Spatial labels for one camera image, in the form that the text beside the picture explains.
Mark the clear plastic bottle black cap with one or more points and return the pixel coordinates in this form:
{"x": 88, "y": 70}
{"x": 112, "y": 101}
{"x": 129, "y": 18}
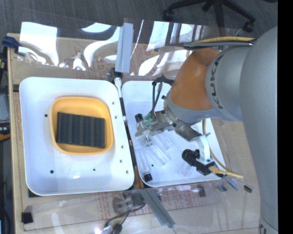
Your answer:
{"x": 147, "y": 176}
{"x": 139, "y": 118}

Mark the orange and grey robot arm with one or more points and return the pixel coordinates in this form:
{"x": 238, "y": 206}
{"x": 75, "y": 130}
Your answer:
{"x": 234, "y": 86}

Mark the thin black and white rod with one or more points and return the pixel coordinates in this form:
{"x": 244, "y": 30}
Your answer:
{"x": 124, "y": 111}

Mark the black office chair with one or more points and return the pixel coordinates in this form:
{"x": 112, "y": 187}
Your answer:
{"x": 218, "y": 1}

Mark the black ribbed rectangular block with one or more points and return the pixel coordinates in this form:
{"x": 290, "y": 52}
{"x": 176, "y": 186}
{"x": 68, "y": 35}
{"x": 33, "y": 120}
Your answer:
{"x": 80, "y": 130}

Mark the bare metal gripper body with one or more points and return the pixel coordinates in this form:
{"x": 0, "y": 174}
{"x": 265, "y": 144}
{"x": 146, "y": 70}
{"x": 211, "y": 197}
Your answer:
{"x": 164, "y": 122}

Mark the white plastic tray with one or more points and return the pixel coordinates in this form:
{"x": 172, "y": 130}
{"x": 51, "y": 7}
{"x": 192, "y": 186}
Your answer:
{"x": 39, "y": 160}
{"x": 136, "y": 99}

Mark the brown cardboard board red print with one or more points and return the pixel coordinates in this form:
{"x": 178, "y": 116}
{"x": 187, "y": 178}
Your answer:
{"x": 70, "y": 205}

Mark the black cylinder on white bracket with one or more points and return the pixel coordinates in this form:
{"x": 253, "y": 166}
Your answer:
{"x": 202, "y": 166}

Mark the yellow bowl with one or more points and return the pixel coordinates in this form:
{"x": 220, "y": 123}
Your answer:
{"x": 80, "y": 103}

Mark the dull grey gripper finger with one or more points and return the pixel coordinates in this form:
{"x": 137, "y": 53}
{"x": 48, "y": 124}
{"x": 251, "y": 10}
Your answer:
{"x": 141, "y": 130}
{"x": 149, "y": 139}

